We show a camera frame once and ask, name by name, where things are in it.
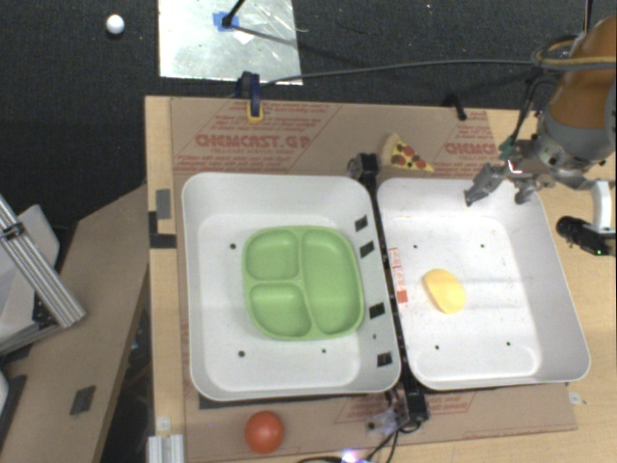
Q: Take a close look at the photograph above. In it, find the red ball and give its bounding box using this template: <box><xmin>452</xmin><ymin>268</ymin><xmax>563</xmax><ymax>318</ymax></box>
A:
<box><xmin>243</xmin><ymin>410</ymin><xmax>286</xmax><ymax>455</ymax></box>

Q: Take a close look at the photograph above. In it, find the white plastic tray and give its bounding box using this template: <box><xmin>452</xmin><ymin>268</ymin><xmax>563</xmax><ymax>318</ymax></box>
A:
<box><xmin>375</xmin><ymin>177</ymin><xmax>592</xmax><ymax>393</ymax></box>
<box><xmin>180</xmin><ymin>171</ymin><xmax>403</xmax><ymax>402</ymax></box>

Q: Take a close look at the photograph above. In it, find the black cylinder on white bracket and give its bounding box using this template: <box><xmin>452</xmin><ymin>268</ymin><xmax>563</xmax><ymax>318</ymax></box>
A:
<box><xmin>555</xmin><ymin>177</ymin><xmax>617</xmax><ymax>258</ymax></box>

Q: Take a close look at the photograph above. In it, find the thin black rod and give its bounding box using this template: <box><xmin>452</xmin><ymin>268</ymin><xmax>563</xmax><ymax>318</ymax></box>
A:
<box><xmin>364</xmin><ymin>170</ymin><xmax>419</xmax><ymax>407</ymax></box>

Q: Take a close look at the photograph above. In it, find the shiny metal floor plate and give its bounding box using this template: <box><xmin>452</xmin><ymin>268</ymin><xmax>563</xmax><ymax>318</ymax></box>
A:
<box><xmin>156</xmin><ymin>0</ymin><xmax>305</xmax><ymax>87</ymax></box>

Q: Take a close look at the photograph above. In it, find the yellow oval toy food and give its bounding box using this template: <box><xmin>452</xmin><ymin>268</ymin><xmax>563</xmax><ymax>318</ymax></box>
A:
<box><xmin>421</xmin><ymin>267</ymin><xmax>468</xmax><ymax>316</ymax></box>

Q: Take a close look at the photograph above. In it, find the brown cardboard board red print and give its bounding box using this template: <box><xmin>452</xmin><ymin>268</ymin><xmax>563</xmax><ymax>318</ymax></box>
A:
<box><xmin>168</xmin><ymin>95</ymin><xmax>579</xmax><ymax>463</ymax></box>

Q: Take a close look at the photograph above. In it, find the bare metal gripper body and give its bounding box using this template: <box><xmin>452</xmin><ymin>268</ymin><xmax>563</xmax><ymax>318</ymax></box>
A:
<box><xmin>504</xmin><ymin>137</ymin><xmax>588</xmax><ymax>188</ymax></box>

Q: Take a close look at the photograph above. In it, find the green divided plate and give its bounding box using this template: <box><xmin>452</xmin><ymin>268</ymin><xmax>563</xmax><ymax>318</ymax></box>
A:
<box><xmin>241</xmin><ymin>225</ymin><xmax>365</xmax><ymax>342</ymax></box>

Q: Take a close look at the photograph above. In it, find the toy pizza slice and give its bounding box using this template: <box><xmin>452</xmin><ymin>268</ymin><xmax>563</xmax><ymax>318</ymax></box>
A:
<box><xmin>380</xmin><ymin>132</ymin><xmax>436</xmax><ymax>175</ymax></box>

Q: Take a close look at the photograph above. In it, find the black block with wires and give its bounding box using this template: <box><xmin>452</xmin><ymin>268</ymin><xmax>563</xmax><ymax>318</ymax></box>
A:
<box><xmin>403</xmin><ymin>389</ymin><xmax>430</xmax><ymax>424</ymax></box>
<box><xmin>347</xmin><ymin>151</ymin><xmax>380</xmax><ymax>180</ymax></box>

